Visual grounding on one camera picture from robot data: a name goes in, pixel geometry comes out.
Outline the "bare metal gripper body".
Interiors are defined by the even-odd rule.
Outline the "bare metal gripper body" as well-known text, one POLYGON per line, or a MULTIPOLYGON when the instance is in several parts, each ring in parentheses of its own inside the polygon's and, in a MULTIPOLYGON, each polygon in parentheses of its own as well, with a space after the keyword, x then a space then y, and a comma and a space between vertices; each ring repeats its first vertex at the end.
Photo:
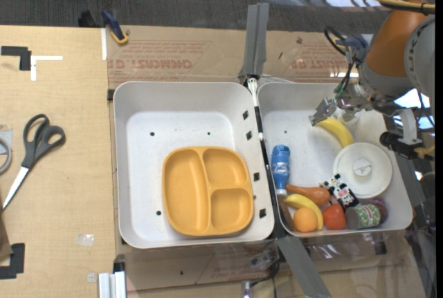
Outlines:
POLYGON ((340 83, 336 87, 336 105, 338 108, 356 113, 361 110, 378 110, 385 107, 383 94, 366 81, 340 83))

